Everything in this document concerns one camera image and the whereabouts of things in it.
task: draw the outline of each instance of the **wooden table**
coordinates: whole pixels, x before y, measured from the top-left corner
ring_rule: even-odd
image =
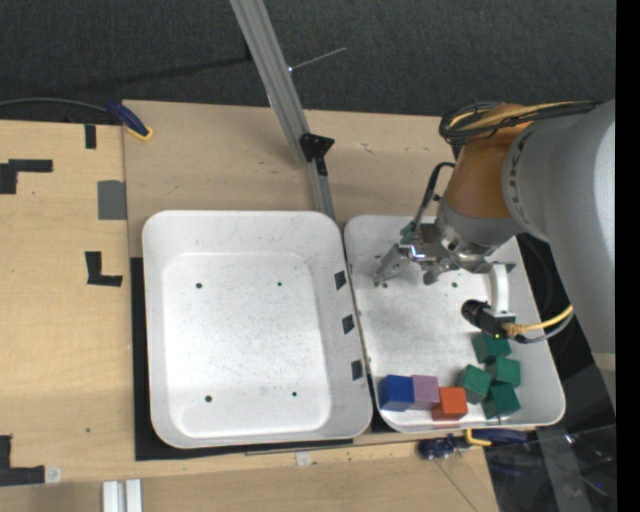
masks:
[[[214,495],[226,504],[221,510],[244,509],[260,496],[285,500],[274,510],[300,509],[303,502],[311,510],[387,510],[393,496],[407,505],[428,499],[439,510],[497,510],[482,451],[421,461],[412,439],[424,435],[365,433],[353,446],[313,451],[307,468],[296,467],[292,452],[135,461],[129,276],[129,257],[139,247],[135,226],[158,208],[202,208],[200,202],[210,209],[309,209],[311,196],[304,192],[306,171],[288,156],[269,109],[153,102],[130,107],[156,132],[148,145],[123,139],[119,127],[97,126],[97,147],[86,149],[82,125],[0,121],[0,162],[54,162],[50,174],[19,173],[17,194],[0,195],[0,434],[14,436],[13,467],[61,468],[63,481],[0,489],[0,510],[5,504],[20,510],[18,503],[37,510],[39,500],[54,506],[56,496],[64,504],[71,490],[80,500],[77,510],[87,510],[81,497],[93,496],[97,505],[98,482],[126,478],[145,479],[149,510]],[[435,118],[308,117],[317,133],[337,139],[327,165],[340,225],[361,213],[413,213],[434,163],[450,159]],[[204,140],[194,141],[198,131]],[[181,145],[186,139],[191,142]],[[211,140],[217,165],[209,165]],[[155,174],[141,173],[145,165]],[[225,183],[213,201],[211,194],[193,194],[202,182],[186,183],[202,176],[202,165]],[[125,168],[129,229],[126,220],[98,219],[97,209],[98,182],[124,181]],[[265,194],[265,182],[277,190],[282,180],[300,183]],[[136,192],[140,187],[146,192]],[[158,193],[172,201],[155,201]],[[88,285],[86,251],[102,252],[103,273],[124,276],[122,285]],[[255,482],[259,492],[248,492],[246,482]]]

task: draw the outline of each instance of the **toy block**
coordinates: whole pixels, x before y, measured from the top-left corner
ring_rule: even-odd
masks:
[[[496,357],[508,356],[511,354],[509,340],[506,338],[491,338],[482,333],[476,336],[473,341],[473,350],[476,353],[478,363],[490,363]]]
[[[467,402],[470,404],[479,404],[489,393],[491,374],[468,364],[458,375],[456,384],[464,388]]]
[[[431,409],[435,421],[456,421],[469,412],[467,396],[458,386],[440,388],[440,403]]]
[[[487,398],[482,401],[487,419],[506,416],[521,409],[513,384],[495,384],[489,388]]]
[[[378,401],[385,411],[406,411],[414,402],[413,380],[387,375],[378,384]]]
[[[496,384],[513,384],[514,388],[520,385],[520,363],[514,359],[496,357],[485,369]]]
[[[430,411],[440,403],[438,377],[431,375],[412,375],[414,403],[411,409]]]

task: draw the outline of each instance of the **blue clamp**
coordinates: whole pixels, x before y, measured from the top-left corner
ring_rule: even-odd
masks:
[[[127,127],[127,133],[130,133],[144,142],[147,142],[153,136],[153,130],[148,126],[145,126],[138,116],[121,103],[110,101],[107,103],[105,108],[108,114],[119,119],[125,124]]]

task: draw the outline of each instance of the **purple block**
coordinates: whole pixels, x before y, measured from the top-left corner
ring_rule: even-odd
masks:
[[[412,375],[414,404],[411,409],[430,411],[440,403],[438,377],[430,375]]]

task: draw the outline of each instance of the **red block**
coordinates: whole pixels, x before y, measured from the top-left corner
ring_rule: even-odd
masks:
[[[464,388],[453,386],[440,388],[440,403],[431,409],[436,421],[456,421],[469,412]]]

